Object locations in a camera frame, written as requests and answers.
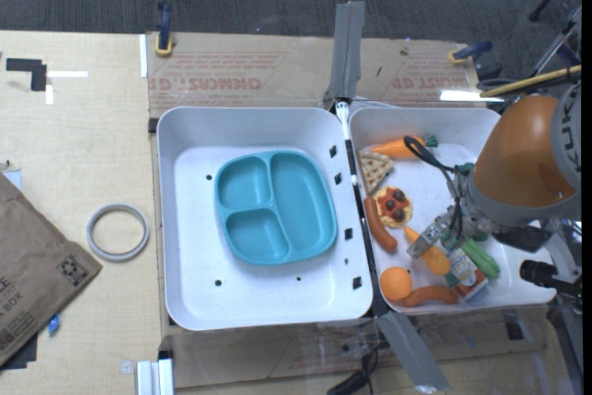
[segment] tape roll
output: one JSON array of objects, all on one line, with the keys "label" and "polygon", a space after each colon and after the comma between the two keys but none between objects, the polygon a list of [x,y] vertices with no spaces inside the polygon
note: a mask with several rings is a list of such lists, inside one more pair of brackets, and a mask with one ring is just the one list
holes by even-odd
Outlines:
[{"label": "tape roll", "polygon": [[[102,249],[96,243],[93,236],[94,226],[97,223],[97,221],[105,214],[112,213],[115,211],[123,211],[126,213],[130,213],[131,215],[137,217],[143,226],[143,234],[140,243],[130,251],[124,253],[112,253]],[[86,240],[89,242],[91,250],[99,257],[111,262],[126,262],[129,259],[135,257],[146,246],[149,237],[150,224],[148,223],[148,218],[140,209],[138,209],[133,204],[128,203],[112,203],[100,207],[94,212],[94,214],[89,219],[88,224],[86,225]]]}]

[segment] toy food item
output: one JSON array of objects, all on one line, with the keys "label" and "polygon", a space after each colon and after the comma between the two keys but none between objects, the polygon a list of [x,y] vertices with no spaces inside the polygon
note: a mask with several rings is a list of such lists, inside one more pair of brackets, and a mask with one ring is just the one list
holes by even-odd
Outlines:
[{"label": "toy food item", "polygon": [[413,280],[401,266],[391,266],[380,274],[380,289],[387,300],[396,302],[410,295]]},{"label": "toy food item", "polygon": [[462,248],[449,252],[447,257],[450,260],[450,272],[444,278],[448,286],[454,288],[464,300],[470,300],[487,286],[489,279]]},{"label": "toy food item", "polygon": [[378,215],[389,228],[401,228],[411,219],[413,205],[400,188],[386,186],[379,190],[374,199],[378,205]]},{"label": "toy food item", "polygon": [[395,252],[397,249],[397,240],[390,235],[380,220],[376,201],[372,196],[367,196],[364,199],[364,210],[368,219],[368,227],[372,235],[387,252]]},{"label": "toy food item", "polygon": [[[422,139],[421,137],[417,137],[415,135],[411,136],[413,139],[416,139],[420,142],[424,147],[437,147],[438,140],[433,135],[430,135],[426,140]],[[415,154],[407,148],[405,145],[404,138],[400,138],[397,140],[393,140],[391,142],[382,143],[381,145],[377,145],[370,149],[371,152],[378,152],[379,154],[385,154],[390,158],[414,158]]]},{"label": "toy food item", "polygon": [[411,291],[407,297],[403,298],[402,303],[403,306],[412,308],[429,300],[441,300],[448,304],[455,304],[459,301],[459,295],[453,289],[443,285],[429,285]]},{"label": "toy food item", "polygon": [[[405,236],[411,244],[419,239],[419,232],[409,226],[403,226]],[[427,267],[436,275],[446,275],[450,272],[450,260],[436,245],[432,245],[420,257]]]},{"label": "toy food item", "polygon": [[500,276],[501,270],[498,263],[473,239],[469,239],[461,248],[487,278],[495,279]]},{"label": "toy food item", "polygon": [[360,152],[359,157],[366,193],[371,194],[392,169],[392,160],[385,154],[370,150]]}]

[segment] toy hot dog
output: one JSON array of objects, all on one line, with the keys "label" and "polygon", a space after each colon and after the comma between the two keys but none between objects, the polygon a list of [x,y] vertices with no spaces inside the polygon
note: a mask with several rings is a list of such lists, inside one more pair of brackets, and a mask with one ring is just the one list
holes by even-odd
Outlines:
[{"label": "toy hot dog", "polygon": [[368,227],[370,232],[383,249],[387,252],[395,252],[397,249],[397,240],[390,235],[384,224],[380,221],[376,201],[372,196],[367,196],[364,199],[364,210],[368,219]]},{"label": "toy hot dog", "polygon": [[403,306],[413,308],[429,300],[441,300],[447,304],[455,304],[459,301],[459,295],[451,288],[440,285],[429,285],[413,290],[402,301]]}]

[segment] brown cardboard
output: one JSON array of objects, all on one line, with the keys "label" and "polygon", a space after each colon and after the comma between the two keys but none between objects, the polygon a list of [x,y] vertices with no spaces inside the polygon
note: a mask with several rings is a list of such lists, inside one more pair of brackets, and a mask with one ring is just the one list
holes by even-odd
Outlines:
[{"label": "brown cardboard", "polygon": [[[331,78],[332,38],[173,33],[173,53],[154,52],[146,36],[150,118],[183,105],[319,106]],[[476,91],[472,60],[452,65],[455,42],[363,38],[362,100],[400,106],[438,105],[441,90]]]},{"label": "brown cardboard", "polygon": [[101,268],[0,173],[0,366]]}]

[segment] blue divided plate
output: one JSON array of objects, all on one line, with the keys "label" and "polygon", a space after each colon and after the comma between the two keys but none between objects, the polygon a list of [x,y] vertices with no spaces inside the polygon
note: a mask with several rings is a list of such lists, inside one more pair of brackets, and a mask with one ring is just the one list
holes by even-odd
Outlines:
[{"label": "blue divided plate", "polygon": [[255,265],[297,262],[328,250],[337,237],[323,175],[293,151],[248,154],[216,175],[216,205],[232,252]]}]

